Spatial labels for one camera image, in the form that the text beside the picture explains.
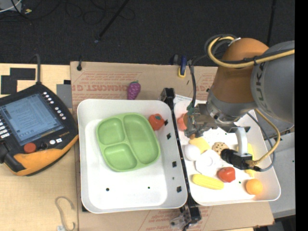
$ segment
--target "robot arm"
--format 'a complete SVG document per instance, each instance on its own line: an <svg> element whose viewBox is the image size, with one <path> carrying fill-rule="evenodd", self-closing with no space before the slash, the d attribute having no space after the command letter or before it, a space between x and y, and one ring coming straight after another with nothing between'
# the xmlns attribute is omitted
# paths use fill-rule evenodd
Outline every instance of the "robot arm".
<svg viewBox="0 0 308 231"><path fill-rule="evenodd" d="M219 60L213 51L222 43L228 47ZM294 41L269 48L258 40L230 35L208 41L206 53L218 64L218 70L206 104L188 107L185 135L200 137L217 128L243 134L235 122L252 109L294 123L294 47ZM237 166L245 169L253 165Z"/></svg>

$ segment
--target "green divided plate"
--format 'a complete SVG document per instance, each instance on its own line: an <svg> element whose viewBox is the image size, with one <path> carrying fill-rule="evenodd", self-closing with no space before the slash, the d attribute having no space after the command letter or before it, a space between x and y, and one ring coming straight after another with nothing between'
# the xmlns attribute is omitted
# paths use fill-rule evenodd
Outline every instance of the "green divided plate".
<svg viewBox="0 0 308 231"><path fill-rule="evenodd" d="M124 113L101 121L96 138L107 165L118 172L153 164L160 146L150 122L141 114Z"/></svg>

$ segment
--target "red button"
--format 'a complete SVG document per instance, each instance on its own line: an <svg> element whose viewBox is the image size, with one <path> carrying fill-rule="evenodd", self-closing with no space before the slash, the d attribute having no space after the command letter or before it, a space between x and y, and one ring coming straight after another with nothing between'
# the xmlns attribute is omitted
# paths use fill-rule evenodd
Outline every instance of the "red button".
<svg viewBox="0 0 308 231"><path fill-rule="evenodd" d="M37 146L34 143L27 143L24 145L24 151L25 153L33 153L37 149Z"/></svg>

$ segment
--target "white tray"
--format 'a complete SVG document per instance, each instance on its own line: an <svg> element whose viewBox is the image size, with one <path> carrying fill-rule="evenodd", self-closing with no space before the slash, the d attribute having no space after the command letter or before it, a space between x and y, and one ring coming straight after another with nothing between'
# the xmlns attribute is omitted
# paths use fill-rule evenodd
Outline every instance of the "white tray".
<svg viewBox="0 0 308 231"><path fill-rule="evenodd" d="M105 163L96 140L96 126L105 118L135 112L148 118L159 113L168 124L155 132L161 156L152 165L115 172ZM187 189L171 110L162 101L87 99L77 108L81 199L92 213L179 208Z"/></svg>
<svg viewBox="0 0 308 231"><path fill-rule="evenodd" d="M176 118L180 117L182 114L187 112L187 106L190 100L179 101L175 104L174 113ZM255 159L259 159L267 152L267 148L261 133L259 126L248 116L245 115L238 122L238 126L250 126L250 130L247 133L248 143L252 145ZM225 142L230 149L236 150L238 141L235 133L227 134L222 129L210 129L203 135L204 139L210 145L210 148L216 142ZM182 149L184 150L185 145L189 143L189 138L184 135L184 132L179 131L179 138ZM256 172L254 178L259 179L264 187L261 194L249 195L245 190L245 182L251 177L245 173L243 170L236 170L236 180L231 183L225 183L222 190L212 190L205 187L198 186L191 181L193 174L200 174L195 168L195 162L189 161L185 153L184 161L187 169L187 175L189 179L189 187L193 199L200 205L224 205L224 204L234 204L234 203L245 203L245 202L258 202L258 201L274 201L279 198L281 194L281 188L274 171L274 168L265 172ZM271 163L270 157L265 158L258 164L260 168L266 168ZM221 166L228 167L232 166L221 159Z"/></svg>

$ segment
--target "white cable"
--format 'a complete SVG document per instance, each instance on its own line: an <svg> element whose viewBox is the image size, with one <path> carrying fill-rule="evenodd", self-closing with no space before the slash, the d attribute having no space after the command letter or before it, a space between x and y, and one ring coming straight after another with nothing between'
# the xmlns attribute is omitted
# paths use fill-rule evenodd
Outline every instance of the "white cable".
<svg viewBox="0 0 308 231"><path fill-rule="evenodd" d="M19 0L19 1L15 4L15 6L18 5L21 1L22 1L22 0ZM10 8L7 8L7 9L4 9L4 10L0 10L0 13L1 13L1 12L4 12L4 11L7 11L7 10L10 10L10 9L12 9L12 8L14 8L14 6L12 6L12 7L10 7Z"/></svg>

